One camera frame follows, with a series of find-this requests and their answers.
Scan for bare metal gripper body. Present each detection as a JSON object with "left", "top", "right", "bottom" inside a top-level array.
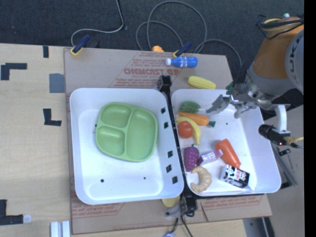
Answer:
[{"left": 229, "top": 82, "right": 277, "bottom": 111}]

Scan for white plastic tray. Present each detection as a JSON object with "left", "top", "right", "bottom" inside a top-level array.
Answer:
[
  {"left": 170, "top": 88, "right": 282, "bottom": 198},
  {"left": 69, "top": 87, "right": 185, "bottom": 205}
]

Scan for orange carrot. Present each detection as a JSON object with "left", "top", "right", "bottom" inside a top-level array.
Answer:
[{"left": 178, "top": 111, "right": 216, "bottom": 128}]

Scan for yellow corn cob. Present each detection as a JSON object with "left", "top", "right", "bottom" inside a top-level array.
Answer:
[{"left": 187, "top": 76, "right": 217, "bottom": 90}]

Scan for green leafy vegetable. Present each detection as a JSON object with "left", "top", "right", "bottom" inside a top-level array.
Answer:
[{"left": 178, "top": 101, "right": 201, "bottom": 114}]

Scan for yellow banana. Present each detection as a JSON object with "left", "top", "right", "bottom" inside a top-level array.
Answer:
[{"left": 175, "top": 116, "right": 202, "bottom": 146}]

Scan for red tomato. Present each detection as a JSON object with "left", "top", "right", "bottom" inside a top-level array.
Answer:
[{"left": 177, "top": 120, "right": 194, "bottom": 139}]

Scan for orange bottle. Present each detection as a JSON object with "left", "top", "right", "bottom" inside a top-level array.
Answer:
[{"left": 214, "top": 138, "right": 242, "bottom": 169}]

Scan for pink and white carton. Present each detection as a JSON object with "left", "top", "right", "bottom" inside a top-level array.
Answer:
[{"left": 196, "top": 149, "right": 224, "bottom": 166}]

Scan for blue bottle white cap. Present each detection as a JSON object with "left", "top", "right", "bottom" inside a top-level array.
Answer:
[{"left": 164, "top": 56, "right": 198, "bottom": 69}]

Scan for purple grapes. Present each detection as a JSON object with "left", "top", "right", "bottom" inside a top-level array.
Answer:
[{"left": 183, "top": 144, "right": 200, "bottom": 173}]

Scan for black and white milk carton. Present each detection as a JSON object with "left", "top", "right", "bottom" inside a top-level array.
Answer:
[{"left": 218, "top": 164, "right": 251, "bottom": 189}]

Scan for tan croissant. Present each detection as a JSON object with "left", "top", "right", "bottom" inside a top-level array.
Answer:
[{"left": 190, "top": 165, "right": 213, "bottom": 193}]

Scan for green divided plate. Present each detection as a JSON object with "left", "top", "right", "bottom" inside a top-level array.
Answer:
[{"left": 94, "top": 101, "right": 159, "bottom": 163}]

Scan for yellow rounded toy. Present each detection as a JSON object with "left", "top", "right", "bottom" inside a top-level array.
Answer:
[{"left": 161, "top": 195, "right": 181, "bottom": 208}]

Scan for brown cardboard board red print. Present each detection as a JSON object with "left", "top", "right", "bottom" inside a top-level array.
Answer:
[{"left": 63, "top": 47, "right": 273, "bottom": 235}]

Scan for black cylinder on white bracket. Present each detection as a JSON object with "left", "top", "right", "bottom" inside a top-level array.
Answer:
[{"left": 258, "top": 104, "right": 292, "bottom": 146}]

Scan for black block with thin wires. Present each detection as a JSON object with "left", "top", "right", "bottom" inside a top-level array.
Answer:
[
  {"left": 182, "top": 193, "right": 198, "bottom": 214},
  {"left": 158, "top": 75, "right": 173, "bottom": 94}
]

